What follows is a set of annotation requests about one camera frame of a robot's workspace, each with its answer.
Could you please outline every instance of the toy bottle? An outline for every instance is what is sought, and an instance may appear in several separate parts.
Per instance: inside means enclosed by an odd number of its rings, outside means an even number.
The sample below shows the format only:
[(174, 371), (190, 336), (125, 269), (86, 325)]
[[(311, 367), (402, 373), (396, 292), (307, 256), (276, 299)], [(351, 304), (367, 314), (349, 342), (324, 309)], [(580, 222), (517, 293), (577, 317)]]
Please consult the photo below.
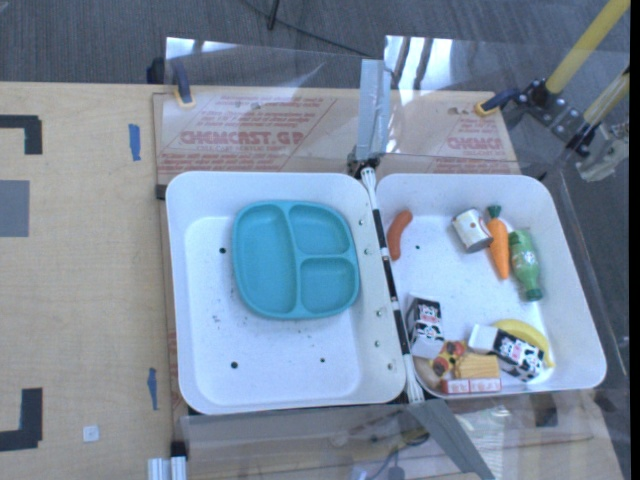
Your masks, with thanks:
[(530, 302), (540, 300), (542, 298), (542, 290), (538, 285), (540, 264), (529, 232), (519, 230), (509, 233), (509, 250), (513, 273), (524, 285), (525, 298)]

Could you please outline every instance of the yellow banana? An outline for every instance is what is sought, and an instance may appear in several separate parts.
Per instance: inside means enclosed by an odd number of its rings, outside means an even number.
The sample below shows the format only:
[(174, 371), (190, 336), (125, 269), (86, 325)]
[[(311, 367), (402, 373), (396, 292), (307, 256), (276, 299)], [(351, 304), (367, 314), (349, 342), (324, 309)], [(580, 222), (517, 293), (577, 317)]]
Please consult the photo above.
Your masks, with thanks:
[(532, 325), (529, 325), (522, 320), (516, 320), (515, 318), (498, 320), (492, 325), (493, 327), (497, 327), (498, 329), (508, 332), (516, 338), (520, 338), (521, 340), (530, 343), (534, 347), (538, 347), (544, 352), (544, 362), (547, 363), (547, 366), (549, 368), (553, 368), (555, 366), (555, 363), (549, 356), (549, 340), (547, 340), (546, 336)]

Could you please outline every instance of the wooden table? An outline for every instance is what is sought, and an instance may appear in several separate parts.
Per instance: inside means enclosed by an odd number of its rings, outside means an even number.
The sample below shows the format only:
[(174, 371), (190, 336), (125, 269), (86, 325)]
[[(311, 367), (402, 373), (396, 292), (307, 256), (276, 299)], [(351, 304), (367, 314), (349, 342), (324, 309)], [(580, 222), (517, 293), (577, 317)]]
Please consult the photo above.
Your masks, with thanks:
[[(0, 128), (0, 181), (28, 188), (28, 236), (0, 236), (0, 443), (16, 445), (13, 437), (31, 432), (23, 449), (0, 451), (2, 477), (143, 479), (148, 459), (169, 457), (174, 424), (152, 107), (163, 89), (0, 83), (0, 115), (42, 123), (41, 154), (25, 154), (23, 129)], [(136, 129), (139, 160), (131, 148)], [(34, 407), (22, 406), (24, 393), (36, 395), (35, 427), (26, 413), (29, 428), (21, 427), (21, 410)], [(599, 410), (589, 406), (585, 414), (592, 438), (510, 448), (502, 464), (517, 478), (619, 477)]]

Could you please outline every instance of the gray square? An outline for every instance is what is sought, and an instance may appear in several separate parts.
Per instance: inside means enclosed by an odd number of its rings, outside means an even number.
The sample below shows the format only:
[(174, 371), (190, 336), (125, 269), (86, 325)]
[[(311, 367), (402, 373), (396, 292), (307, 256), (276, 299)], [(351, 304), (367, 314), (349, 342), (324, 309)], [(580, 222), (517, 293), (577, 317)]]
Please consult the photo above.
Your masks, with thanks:
[(29, 236), (29, 182), (0, 180), (0, 237)]

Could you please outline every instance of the white tray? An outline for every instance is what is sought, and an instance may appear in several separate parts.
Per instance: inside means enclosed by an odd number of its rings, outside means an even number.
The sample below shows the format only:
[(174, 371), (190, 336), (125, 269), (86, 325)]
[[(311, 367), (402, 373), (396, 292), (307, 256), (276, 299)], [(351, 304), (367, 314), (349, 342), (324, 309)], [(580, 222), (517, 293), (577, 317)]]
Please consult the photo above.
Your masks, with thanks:
[[(360, 293), (346, 311), (273, 320), (241, 301), (235, 215), (263, 200), (327, 204), (351, 228)], [(180, 391), (204, 414), (388, 402), (406, 372), (367, 192), (341, 174), (188, 172), (167, 188)]]
[[(414, 215), (401, 237), (402, 255), (392, 263), (404, 310), (413, 295), (439, 301), (447, 340), (467, 339), (474, 324), (502, 318), (524, 320), (548, 337), (555, 368), (527, 383), (502, 374), (500, 395), (586, 389), (602, 381), (604, 352), (553, 199), (542, 183), (520, 175), (392, 174), (380, 180), (377, 197), (385, 229), (404, 209)], [(465, 252), (451, 225), (452, 217), (471, 207), (486, 219), (492, 204), (502, 206), (500, 217), (509, 230), (531, 232), (541, 264), (544, 296), (538, 302), (523, 300), (513, 274), (507, 280), (498, 277), (488, 249)], [(429, 391), (444, 398), (467, 396)]]

